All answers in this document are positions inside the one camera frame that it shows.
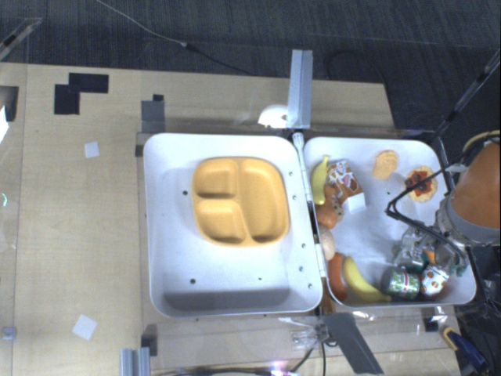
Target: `cracker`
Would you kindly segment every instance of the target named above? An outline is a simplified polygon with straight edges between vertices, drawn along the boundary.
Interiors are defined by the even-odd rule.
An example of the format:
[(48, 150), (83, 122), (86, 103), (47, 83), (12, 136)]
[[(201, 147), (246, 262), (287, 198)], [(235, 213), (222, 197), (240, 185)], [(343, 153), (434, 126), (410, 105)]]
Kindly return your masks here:
[[(414, 168), (407, 175), (406, 179), (409, 179), (414, 172), (426, 172), (427, 177), (429, 177), (430, 175), (433, 174), (433, 170), (431, 170), (431, 168), (429, 168), (427, 166), (420, 166), (420, 167)], [(413, 191), (409, 192), (409, 196), (411, 197), (411, 199), (413, 199), (416, 202), (426, 202), (426, 201), (430, 200), (431, 197), (433, 197), (435, 195), (435, 192), (437, 192), (437, 187), (438, 187), (437, 179), (432, 179), (431, 185), (430, 185), (431, 190), (429, 192), (422, 193), (420, 196), (417, 196), (416, 191), (413, 190)]]
[(397, 169), (398, 156), (393, 150), (384, 150), (376, 156), (373, 176), (377, 179), (387, 179)]

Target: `packaged food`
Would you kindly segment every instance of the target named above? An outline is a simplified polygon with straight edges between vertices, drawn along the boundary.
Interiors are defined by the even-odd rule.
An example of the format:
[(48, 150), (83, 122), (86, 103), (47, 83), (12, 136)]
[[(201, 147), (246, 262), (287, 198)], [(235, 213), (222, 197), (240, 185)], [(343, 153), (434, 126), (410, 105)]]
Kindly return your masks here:
[(359, 212), (366, 207), (362, 186), (346, 160), (332, 163), (327, 168), (326, 184), (334, 188), (334, 196), (350, 213)]
[(420, 278), (403, 269), (387, 269), (381, 278), (381, 290), (385, 294), (414, 299), (420, 292)]

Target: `wooden table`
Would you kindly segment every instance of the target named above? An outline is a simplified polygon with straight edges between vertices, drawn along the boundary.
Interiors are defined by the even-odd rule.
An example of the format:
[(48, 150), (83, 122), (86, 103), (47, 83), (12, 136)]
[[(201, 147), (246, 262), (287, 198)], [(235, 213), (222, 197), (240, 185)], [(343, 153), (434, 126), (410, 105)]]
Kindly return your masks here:
[[(82, 93), (78, 116), (55, 115), (54, 85), (67, 84), (70, 72), (108, 74), (110, 90)], [(287, 104), (288, 80), (0, 63), (0, 85), (20, 87), (18, 117), (0, 145), (2, 190), (14, 191), (11, 212), (2, 212), (2, 226), (9, 224), (5, 240), (14, 246), (0, 253), (0, 320), (2, 327), (17, 327), (13, 344), (1, 341), (0, 374), (118, 374), (121, 349), (137, 349), (145, 327), (135, 157), (141, 101), (161, 94), (168, 119), (238, 125), (256, 122), (270, 104)], [(382, 85), (314, 81), (312, 95), (317, 124), (393, 126)], [(84, 146), (91, 142), (98, 142), (99, 156), (86, 158)], [(2, 160), (7, 146), (10, 161)], [(88, 341), (72, 333), (81, 314), (97, 322)], [(235, 348), (231, 355), (210, 344), (218, 321), (158, 319), (160, 328), (167, 328), (163, 341), (175, 348), (164, 360), (152, 360), (153, 374), (175, 366), (169, 362), (175, 358), (191, 365), (207, 358), (223, 364), (244, 358), (245, 349), (266, 354), (269, 344)], [(242, 330), (246, 321), (232, 320)], [(402, 325), (367, 335), (386, 374), (458, 372), (452, 350), (437, 333)], [(219, 338), (230, 343), (245, 334), (250, 344), (259, 341), (258, 332)], [(279, 351), (285, 360), (303, 354), (284, 349)], [(318, 357), (315, 352), (301, 374), (319, 374)], [(351, 374), (339, 349), (329, 349), (328, 357), (328, 369)]]

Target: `yellow banana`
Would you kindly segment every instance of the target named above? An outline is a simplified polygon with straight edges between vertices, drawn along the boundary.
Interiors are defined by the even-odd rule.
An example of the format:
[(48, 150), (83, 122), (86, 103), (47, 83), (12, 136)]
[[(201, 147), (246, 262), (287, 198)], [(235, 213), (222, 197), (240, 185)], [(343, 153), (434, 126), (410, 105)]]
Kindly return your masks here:
[(326, 196), (323, 192), (323, 186), (326, 183), (327, 177), (327, 161), (329, 156), (324, 156), (321, 163), (313, 168), (310, 183), (312, 184), (312, 195), (315, 204), (322, 205), (326, 203)]
[(353, 258), (347, 257), (343, 263), (343, 277), (348, 286), (366, 302), (389, 302), (390, 295), (381, 294), (381, 292), (367, 283), (359, 272)]

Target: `white tray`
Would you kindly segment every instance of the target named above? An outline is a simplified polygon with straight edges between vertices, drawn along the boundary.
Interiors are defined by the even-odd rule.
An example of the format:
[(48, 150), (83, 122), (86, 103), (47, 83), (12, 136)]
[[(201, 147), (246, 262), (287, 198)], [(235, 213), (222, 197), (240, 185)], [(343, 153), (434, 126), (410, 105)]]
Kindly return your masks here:
[[(387, 180), (372, 176), (375, 158), (382, 150), (394, 150), (398, 155), (398, 167)], [(365, 191), (367, 203), (367, 208), (361, 212), (353, 215), (345, 212), (342, 221), (333, 228), (336, 249), (351, 256), (364, 278), (374, 287), (379, 287), (382, 273), (391, 266), (394, 257), (391, 249), (402, 239), (408, 227), (384, 213), (387, 203), (405, 189), (405, 178), (414, 168), (426, 165), (434, 172), (439, 170), (438, 158), (428, 145), (417, 141), (319, 137), (310, 139), (305, 146), (305, 164), (309, 174), (325, 154), (332, 161), (348, 161)], [(443, 176), (437, 177), (437, 181), (437, 193), (429, 201), (420, 203), (403, 197), (398, 203), (398, 210), (411, 219), (433, 225), (435, 212), (447, 192)], [(432, 302), (367, 304), (350, 294), (344, 304), (352, 307), (462, 305), (473, 299), (475, 292), (474, 274), (468, 266), (461, 277), (452, 275), (444, 290)]]
[[(144, 147), (150, 294), (165, 316), (307, 312), (322, 282), (297, 152), (275, 136), (158, 134)], [(256, 157), (281, 174), (290, 228), (277, 243), (222, 247), (196, 227), (193, 171), (212, 157)]]

